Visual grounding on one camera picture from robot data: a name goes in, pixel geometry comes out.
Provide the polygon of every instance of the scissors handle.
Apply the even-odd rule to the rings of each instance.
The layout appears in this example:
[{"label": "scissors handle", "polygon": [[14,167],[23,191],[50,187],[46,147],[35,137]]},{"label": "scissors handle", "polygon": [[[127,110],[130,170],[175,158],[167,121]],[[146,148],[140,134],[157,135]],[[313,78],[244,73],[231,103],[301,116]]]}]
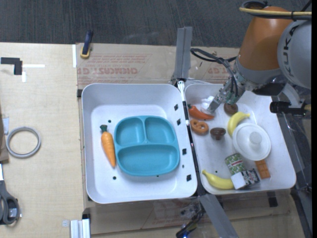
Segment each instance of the scissors handle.
[{"label": "scissors handle", "polygon": [[[10,217],[9,209],[13,208],[16,208],[16,216]],[[0,220],[2,219],[5,224],[10,225],[17,220],[19,216],[20,207],[18,201],[7,192],[4,181],[0,180]]]}]

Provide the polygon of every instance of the white tray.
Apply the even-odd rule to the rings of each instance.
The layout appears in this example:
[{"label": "white tray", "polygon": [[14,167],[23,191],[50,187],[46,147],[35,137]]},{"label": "white tray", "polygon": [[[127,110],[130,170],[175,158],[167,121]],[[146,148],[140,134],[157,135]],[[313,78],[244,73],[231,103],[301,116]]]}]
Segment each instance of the white tray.
[{"label": "white tray", "polygon": [[[186,87],[185,98],[187,104],[201,106],[202,99],[215,96],[222,85],[218,84],[192,84]],[[201,174],[203,187],[212,194],[233,194],[251,191],[288,189],[296,182],[296,173],[290,159],[284,137],[276,114],[269,110],[272,102],[271,97],[259,96],[252,92],[245,92],[237,105],[239,111],[250,113],[250,118],[241,121],[252,122],[261,126],[269,135],[271,140],[271,152],[265,159],[271,178],[262,179],[258,184],[244,190],[220,190],[212,187],[205,175]],[[223,110],[223,104],[215,111],[213,120],[206,121],[209,129],[223,127],[227,130],[230,116]],[[222,178],[230,178],[230,171],[224,159],[236,153],[232,139],[228,133],[220,141],[211,138],[210,133],[200,136],[192,132],[200,173],[203,169]],[[254,161],[243,158],[247,169],[255,169]]]},{"label": "white tray", "polygon": [[[192,196],[197,189],[193,154],[179,90],[169,84],[91,84],[82,92],[86,189],[101,204]],[[159,116],[173,126],[179,145],[176,169],[161,176],[134,177],[113,169],[101,146],[100,125],[132,116]]]}]

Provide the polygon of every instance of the dark floor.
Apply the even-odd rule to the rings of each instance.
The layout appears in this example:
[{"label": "dark floor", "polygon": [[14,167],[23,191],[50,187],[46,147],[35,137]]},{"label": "dark floor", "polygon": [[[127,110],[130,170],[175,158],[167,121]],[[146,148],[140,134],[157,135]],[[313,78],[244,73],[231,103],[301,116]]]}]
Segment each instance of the dark floor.
[{"label": "dark floor", "polygon": [[[237,48],[252,18],[245,1],[0,0],[0,41],[74,44],[91,29],[95,43],[174,46],[177,28],[192,26],[193,46]],[[309,0],[266,1],[299,11]]]}]

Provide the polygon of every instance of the toy carrot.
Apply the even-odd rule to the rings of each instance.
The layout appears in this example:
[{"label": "toy carrot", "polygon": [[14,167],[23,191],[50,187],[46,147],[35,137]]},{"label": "toy carrot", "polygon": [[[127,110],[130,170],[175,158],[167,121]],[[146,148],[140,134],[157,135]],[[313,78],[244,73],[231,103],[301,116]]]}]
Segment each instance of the toy carrot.
[{"label": "toy carrot", "polygon": [[189,114],[196,119],[211,120],[214,118],[214,116],[207,115],[199,111],[196,106],[188,105],[188,108],[189,108],[188,109]]},{"label": "toy carrot", "polygon": [[107,131],[107,125],[101,125],[100,129],[102,130],[101,143],[103,145],[103,149],[106,153],[106,156],[110,164],[114,168],[115,167],[115,151],[114,151],[113,137],[111,133]]}]

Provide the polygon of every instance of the table surface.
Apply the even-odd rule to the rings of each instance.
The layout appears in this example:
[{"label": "table surface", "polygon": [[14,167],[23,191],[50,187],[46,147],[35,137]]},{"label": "table surface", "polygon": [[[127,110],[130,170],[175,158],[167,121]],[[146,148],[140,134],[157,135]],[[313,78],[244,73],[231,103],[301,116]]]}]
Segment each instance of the table surface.
[{"label": "table surface", "polygon": [[[1,57],[20,58],[23,64],[45,65],[24,68],[26,82],[22,82],[21,76],[13,75],[12,65],[0,65],[0,105],[2,117],[9,117],[9,131],[30,126],[39,132],[42,140],[34,156],[27,159],[10,156],[3,164],[7,190],[18,199],[22,218],[13,226],[0,226],[0,237],[67,238],[69,221],[81,220],[84,210],[73,46],[0,43],[0,48]],[[36,144],[32,135],[23,133],[16,135],[11,143],[17,152],[32,150]],[[241,237],[305,237],[294,201],[291,196],[286,198],[287,214],[237,218],[232,223],[237,233]],[[175,237],[179,229],[94,237]],[[209,224],[201,225],[200,233],[217,237]]]}]

